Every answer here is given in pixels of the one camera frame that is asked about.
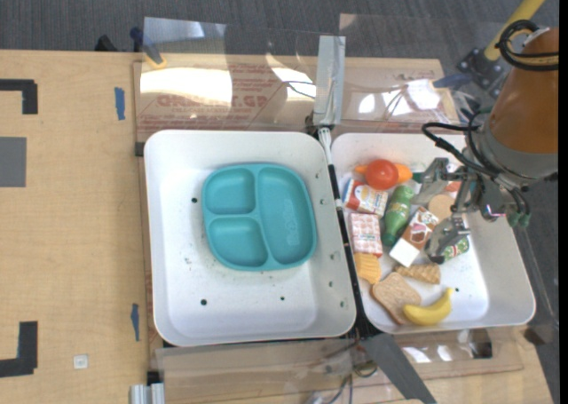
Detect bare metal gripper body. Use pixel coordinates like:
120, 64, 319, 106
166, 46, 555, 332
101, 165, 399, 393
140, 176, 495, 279
451, 156, 530, 222

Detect red tomato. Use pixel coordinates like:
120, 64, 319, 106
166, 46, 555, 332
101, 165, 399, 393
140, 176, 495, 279
364, 158, 400, 192

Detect green and red can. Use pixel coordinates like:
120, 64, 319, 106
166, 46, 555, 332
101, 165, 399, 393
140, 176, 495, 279
427, 233, 471, 265

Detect green bottle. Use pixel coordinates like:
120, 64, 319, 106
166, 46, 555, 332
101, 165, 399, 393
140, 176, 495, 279
381, 184, 416, 248

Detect teal divided plate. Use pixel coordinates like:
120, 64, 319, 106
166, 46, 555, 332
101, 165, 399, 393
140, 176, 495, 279
201, 162, 319, 273

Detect orange carrot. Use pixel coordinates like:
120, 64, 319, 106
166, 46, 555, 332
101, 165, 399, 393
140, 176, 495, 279
354, 162, 414, 185

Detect yellow crinkle chip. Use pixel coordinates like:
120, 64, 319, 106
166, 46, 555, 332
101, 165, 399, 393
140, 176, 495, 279
352, 251, 383, 285

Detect pink checkered carton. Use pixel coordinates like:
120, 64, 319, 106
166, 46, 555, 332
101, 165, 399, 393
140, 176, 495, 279
346, 211, 384, 258

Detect white and red carton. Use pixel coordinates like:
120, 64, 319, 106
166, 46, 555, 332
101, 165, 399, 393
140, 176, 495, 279
341, 178, 390, 218

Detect brown and white carton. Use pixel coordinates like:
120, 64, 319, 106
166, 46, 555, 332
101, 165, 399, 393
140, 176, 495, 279
388, 206, 440, 268

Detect brown bread slice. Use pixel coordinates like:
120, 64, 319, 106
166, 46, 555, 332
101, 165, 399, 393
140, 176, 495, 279
371, 271, 423, 326

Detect tan round biscuit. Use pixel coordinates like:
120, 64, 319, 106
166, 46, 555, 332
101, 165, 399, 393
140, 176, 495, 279
427, 193, 458, 222

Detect brown cardboard board red print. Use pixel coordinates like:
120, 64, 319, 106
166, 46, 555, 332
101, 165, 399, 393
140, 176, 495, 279
132, 54, 527, 377

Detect white plastic tray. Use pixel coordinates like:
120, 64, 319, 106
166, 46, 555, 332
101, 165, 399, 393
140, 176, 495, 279
142, 129, 358, 348
330, 131, 537, 336

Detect yellow banana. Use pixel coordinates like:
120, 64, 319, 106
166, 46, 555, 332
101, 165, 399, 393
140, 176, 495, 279
401, 287, 455, 328

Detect brown waffle slice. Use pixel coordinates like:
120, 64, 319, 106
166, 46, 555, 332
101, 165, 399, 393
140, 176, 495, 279
393, 262, 442, 286

